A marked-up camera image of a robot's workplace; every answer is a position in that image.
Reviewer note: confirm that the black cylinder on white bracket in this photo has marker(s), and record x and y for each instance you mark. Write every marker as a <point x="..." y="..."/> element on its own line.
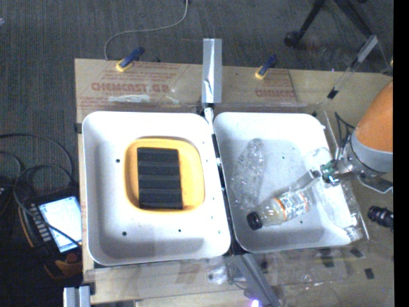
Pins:
<point x="380" y="215"/>

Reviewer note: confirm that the yellow plate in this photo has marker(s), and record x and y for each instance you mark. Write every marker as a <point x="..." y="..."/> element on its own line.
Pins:
<point x="193" y="177"/>

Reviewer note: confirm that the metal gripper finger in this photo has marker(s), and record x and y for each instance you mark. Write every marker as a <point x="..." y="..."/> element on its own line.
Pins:
<point x="307" y="179"/>

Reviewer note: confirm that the clear bottle, orange label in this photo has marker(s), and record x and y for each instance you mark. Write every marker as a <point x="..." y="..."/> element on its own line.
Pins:
<point x="281" y="208"/>

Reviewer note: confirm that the black ridged block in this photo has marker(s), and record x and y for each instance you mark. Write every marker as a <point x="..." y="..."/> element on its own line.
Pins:
<point x="159" y="177"/>

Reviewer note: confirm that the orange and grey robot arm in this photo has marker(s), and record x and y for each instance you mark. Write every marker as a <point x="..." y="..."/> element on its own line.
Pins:
<point x="377" y="120"/>

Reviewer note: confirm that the crushed clear plastic bottle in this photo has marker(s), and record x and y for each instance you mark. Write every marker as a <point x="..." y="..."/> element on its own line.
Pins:
<point x="249" y="168"/>

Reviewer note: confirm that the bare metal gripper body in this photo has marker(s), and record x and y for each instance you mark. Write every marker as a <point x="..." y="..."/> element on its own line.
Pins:
<point x="342" y="168"/>

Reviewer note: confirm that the white plastic tray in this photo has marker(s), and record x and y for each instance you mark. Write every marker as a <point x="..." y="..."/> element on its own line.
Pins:
<point x="281" y="130"/>
<point x="105" y="203"/>

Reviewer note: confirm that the brown cardboard board, red print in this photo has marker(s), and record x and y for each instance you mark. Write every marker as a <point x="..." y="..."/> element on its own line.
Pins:
<point x="243" y="85"/>

